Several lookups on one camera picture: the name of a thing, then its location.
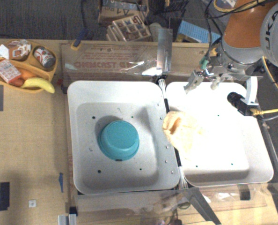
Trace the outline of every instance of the banana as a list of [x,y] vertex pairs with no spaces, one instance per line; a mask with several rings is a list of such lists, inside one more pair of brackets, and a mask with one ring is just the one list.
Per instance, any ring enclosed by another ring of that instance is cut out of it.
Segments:
[[51,84],[48,80],[45,80],[41,77],[29,78],[21,86],[21,88],[31,88],[31,87],[39,87],[50,93],[55,92],[55,88],[54,88],[53,84]]

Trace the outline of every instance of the white square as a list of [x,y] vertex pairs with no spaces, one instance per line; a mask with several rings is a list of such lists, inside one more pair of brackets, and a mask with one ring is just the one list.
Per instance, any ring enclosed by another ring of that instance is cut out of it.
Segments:
[[34,208],[36,207],[36,200],[29,200],[29,208]]

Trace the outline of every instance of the wooden table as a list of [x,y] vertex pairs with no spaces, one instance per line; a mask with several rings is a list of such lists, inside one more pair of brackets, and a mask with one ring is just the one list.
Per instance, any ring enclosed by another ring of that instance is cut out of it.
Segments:
[[[7,39],[0,39],[0,44]],[[66,95],[57,85],[62,77],[61,44],[63,40],[34,40],[52,49],[60,58],[52,83],[55,94],[22,93],[4,87],[3,111],[0,112],[0,182],[10,182],[10,207],[0,211],[0,224],[56,225],[58,215],[67,214],[72,204],[69,184],[68,142],[66,129]],[[110,42],[88,41],[92,44]],[[188,73],[198,67],[206,51],[205,44],[174,44],[173,61]],[[63,174],[61,192],[59,174]],[[278,225],[278,214],[271,194],[263,185],[266,206],[217,211],[222,224]],[[36,207],[29,208],[28,200]],[[183,224],[197,224],[199,214],[180,216]],[[88,224],[89,218],[78,217],[78,225]],[[107,222],[103,224],[140,224],[139,221]]]

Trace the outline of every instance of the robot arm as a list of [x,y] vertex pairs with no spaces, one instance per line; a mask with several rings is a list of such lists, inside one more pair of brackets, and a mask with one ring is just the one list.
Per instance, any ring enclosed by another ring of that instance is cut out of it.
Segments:
[[[251,1],[254,0],[237,0],[235,8]],[[257,77],[248,75],[247,70],[261,63],[263,56],[278,67],[278,1],[232,13],[221,40],[215,48],[213,45],[209,48],[212,50],[210,59],[201,61],[202,71],[194,71],[188,79],[186,92],[204,79],[212,81],[212,89],[224,80],[246,81],[246,98],[233,94],[228,99],[242,109],[238,109],[241,113],[252,115],[250,108],[258,106],[255,103]]]

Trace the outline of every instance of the tin can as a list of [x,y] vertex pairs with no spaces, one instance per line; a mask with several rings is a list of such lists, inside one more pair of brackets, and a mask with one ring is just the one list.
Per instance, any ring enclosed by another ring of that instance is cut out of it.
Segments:
[[44,47],[35,49],[34,56],[45,68],[50,68],[56,61],[56,58]]

